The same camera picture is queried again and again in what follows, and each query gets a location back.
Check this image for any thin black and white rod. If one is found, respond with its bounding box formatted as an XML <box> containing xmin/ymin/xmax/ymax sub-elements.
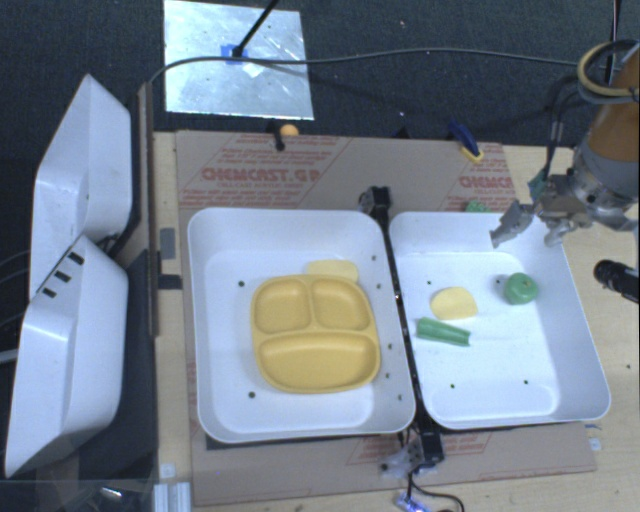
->
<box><xmin>372</xmin><ymin>199</ymin><xmax>432</xmax><ymax>437</ymax></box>

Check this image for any white plastic tray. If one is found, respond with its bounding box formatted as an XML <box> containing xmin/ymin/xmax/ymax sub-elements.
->
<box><xmin>186</xmin><ymin>206</ymin><xmax>418</xmax><ymax>445</ymax></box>
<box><xmin>388</xmin><ymin>210</ymin><xmax>613</xmax><ymax>431</ymax></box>

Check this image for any pale yellow flat toy slice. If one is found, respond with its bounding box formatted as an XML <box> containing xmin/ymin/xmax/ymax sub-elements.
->
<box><xmin>305</xmin><ymin>258</ymin><xmax>360</xmax><ymax>283</ymax></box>

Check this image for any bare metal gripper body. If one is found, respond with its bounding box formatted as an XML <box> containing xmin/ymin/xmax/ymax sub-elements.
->
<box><xmin>536</xmin><ymin>174</ymin><xmax>640</xmax><ymax>232</ymax></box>

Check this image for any pale yellow rounded toy slice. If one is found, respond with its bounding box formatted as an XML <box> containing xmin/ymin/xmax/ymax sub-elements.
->
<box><xmin>430</xmin><ymin>285</ymin><xmax>479</xmax><ymax>322</ymax></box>

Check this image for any brown cardboard board red print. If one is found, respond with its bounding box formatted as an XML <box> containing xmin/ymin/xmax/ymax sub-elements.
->
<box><xmin>174</xmin><ymin>129</ymin><xmax>599</xmax><ymax>507</ymax></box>

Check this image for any green toy celery stick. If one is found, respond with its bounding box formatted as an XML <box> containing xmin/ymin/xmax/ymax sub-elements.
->
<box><xmin>416</xmin><ymin>316</ymin><xmax>473</xmax><ymax>348</ymax></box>

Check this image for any black cylinder on white bracket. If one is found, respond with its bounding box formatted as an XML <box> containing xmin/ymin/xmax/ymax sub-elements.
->
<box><xmin>593</xmin><ymin>259</ymin><xmax>640</xmax><ymax>304</ymax></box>

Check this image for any yellow divided plate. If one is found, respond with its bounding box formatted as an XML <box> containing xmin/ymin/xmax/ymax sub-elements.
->
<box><xmin>249</xmin><ymin>273</ymin><xmax>383</xmax><ymax>395</ymax></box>

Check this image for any green toy apple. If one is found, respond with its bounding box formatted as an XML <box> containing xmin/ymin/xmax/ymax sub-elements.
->
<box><xmin>503</xmin><ymin>271</ymin><xmax>541</xmax><ymax>306</ymax></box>

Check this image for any black block with thin wires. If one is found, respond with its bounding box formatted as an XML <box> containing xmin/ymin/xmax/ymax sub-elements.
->
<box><xmin>358</xmin><ymin>185</ymin><xmax>392</xmax><ymax>217</ymax></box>
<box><xmin>408</xmin><ymin>428</ymin><xmax>446</xmax><ymax>472</ymax></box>

